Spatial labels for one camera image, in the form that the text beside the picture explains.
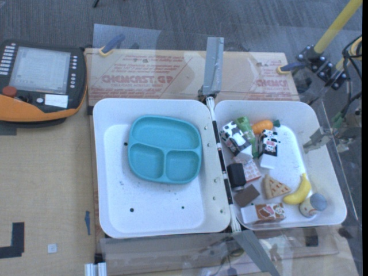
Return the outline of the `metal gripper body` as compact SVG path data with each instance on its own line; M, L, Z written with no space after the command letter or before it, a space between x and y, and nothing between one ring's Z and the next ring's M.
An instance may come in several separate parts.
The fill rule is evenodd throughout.
M360 126L341 125L339 128L331 128L333 137L337 140L338 145L348 146L355 141L362 132Z

